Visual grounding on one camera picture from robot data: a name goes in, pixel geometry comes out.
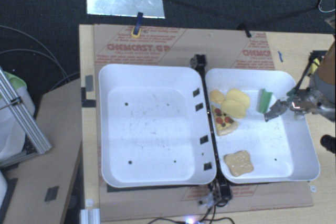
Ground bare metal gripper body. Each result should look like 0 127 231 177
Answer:
287 88 320 121

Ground green celery stick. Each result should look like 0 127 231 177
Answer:
257 88 274 114

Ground white plastic tray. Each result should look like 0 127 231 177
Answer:
98 63 217 188
204 68 321 184

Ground yellow potato slice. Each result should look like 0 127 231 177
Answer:
225 88 251 109
220 99 247 120

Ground pizza slice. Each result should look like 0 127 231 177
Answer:
211 104 240 137

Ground small yellow biscuit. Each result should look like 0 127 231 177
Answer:
209 89 225 104

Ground tan bread slice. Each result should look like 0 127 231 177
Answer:
223 150 255 177

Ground thin black rod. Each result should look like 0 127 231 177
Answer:
197 56 229 200

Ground brown cardboard board red print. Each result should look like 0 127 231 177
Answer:
93 24 314 222

